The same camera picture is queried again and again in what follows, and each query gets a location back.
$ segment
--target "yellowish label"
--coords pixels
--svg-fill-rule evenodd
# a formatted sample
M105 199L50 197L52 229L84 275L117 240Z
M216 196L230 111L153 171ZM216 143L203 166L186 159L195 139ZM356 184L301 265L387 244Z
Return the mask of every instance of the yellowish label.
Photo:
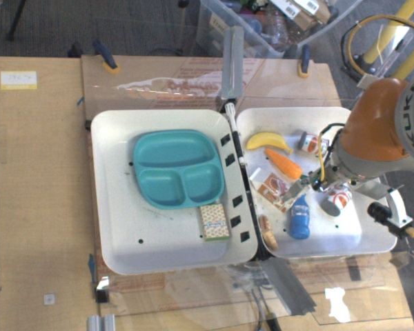
M0 74L2 90L36 90L36 71L2 71Z

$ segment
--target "red and white can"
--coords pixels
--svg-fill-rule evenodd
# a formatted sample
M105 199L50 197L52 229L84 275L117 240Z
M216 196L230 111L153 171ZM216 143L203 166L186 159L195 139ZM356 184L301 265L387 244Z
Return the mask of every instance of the red and white can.
M342 210L353 198L350 188L344 184L336 185L328 191L328 196L322 201L322 209L330 216L339 216Z
M319 154L319 150L317 149L317 140L318 136L315 134L311 134L307 131L302 133L301 139L299 140L298 147L300 150L303 150L308 153L312 153L315 156ZM328 147L330 145L330 140L322 139L321 140L321 149L322 149L322 156L326 154Z

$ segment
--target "white bin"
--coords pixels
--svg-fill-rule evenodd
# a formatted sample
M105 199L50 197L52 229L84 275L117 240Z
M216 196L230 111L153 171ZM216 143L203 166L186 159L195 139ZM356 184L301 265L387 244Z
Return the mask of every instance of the white bin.
M309 38L300 42L298 50L304 44L322 36L336 23L342 20L362 0L337 0L335 7L339 16L330 24L317 31ZM224 29L232 26L244 28L244 56L267 59L282 58L283 52L278 52L258 35L238 14L227 8L220 0L200 0L197 43L212 57L222 57L222 41Z

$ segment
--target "dark floor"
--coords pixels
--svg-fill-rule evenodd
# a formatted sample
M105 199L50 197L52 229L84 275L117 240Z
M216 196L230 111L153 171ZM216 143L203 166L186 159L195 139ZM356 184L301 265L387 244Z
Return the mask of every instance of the dark floor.
M3 0L0 7L0 55L19 57L67 57L68 50L79 42L85 54L93 54L92 41L100 38L113 54L146 55L156 50L172 53L180 38L179 0L27 0L14 41L6 40L20 0ZM365 17L395 14L406 0L363 0L311 46L311 57L327 63L342 99L359 94L357 82L342 70L340 41L344 33ZM190 0L184 19L184 52L207 56L195 43L199 0ZM353 48L365 51L370 42L353 41ZM414 173L388 175L390 184L400 189L408 214L414 218ZM409 263L399 269L414 317L414 240L400 241L395 249L413 252Z

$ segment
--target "yellow tube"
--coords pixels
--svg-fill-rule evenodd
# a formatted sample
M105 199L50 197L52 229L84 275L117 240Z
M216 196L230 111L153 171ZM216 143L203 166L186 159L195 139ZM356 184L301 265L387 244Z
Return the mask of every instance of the yellow tube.
M403 63L394 71L391 77L399 80L405 80L407 76L414 70L414 50L413 52L405 59Z
M414 0L406 0L402 7L395 14L398 17L409 19L414 13ZM370 49L363 55L363 60L366 64L372 65L378 58L382 50L388 45L395 34L395 26L402 26L401 23L391 21L384 29L379 39L377 39L370 47Z

